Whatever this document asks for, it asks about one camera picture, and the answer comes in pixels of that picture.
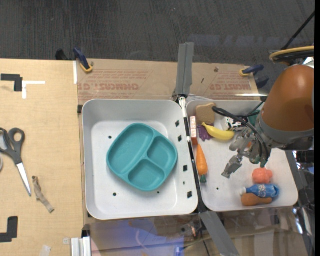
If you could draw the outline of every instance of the gray floor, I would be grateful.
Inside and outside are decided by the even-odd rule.
[[[176,62],[195,42],[194,62],[264,65],[268,92],[285,68],[269,60],[315,10],[315,0],[74,1],[0,0],[0,58]],[[315,41],[315,19],[290,45]]]

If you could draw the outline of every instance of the toy banana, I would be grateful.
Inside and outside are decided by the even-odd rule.
[[[229,141],[235,136],[235,132],[232,130],[220,130],[214,126],[207,125],[205,122],[202,123],[202,126],[205,127],[206,131],[212,137],[222,140],[222,141]]]

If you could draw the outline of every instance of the scissors blade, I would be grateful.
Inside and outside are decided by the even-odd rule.
[[[29,196],[31,197],[31,189],[30,189],[30,185],[29,185],[29,181],[28,181],[28,177],[27,177],[27,173],[26,173],[24,164],[21,162],[21,163],[18,163],[16,166],[19,169],[19,173],[20,173],[21,179],[23,181],[23,184],[25,186],[25,189],[28,192]]]

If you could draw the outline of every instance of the teal divided plate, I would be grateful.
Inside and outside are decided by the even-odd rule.
[[[141,191],[160,187],[177,159],[174,144],[144,123],[133,123],[124,129],[106,155],[110,170]]]

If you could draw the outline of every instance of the black scissors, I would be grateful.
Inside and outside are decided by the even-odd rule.
[[[16,134],[21,135],[20,140],[15,140]],[[19,170],[19,173],[23,181],[23,184],[26,188],[26,191],[31,197],[31,189],[30,189],[27,173],[21,159],[21,148],[26,137],[25,132],[19,128],[13,128],[9,132],[7,132],[3,128],[0,128],[0,137],[1,136],[3,137],[4,145],[0,144],[0,152],[3,152],[9,155],[13,159],[15,165]]]

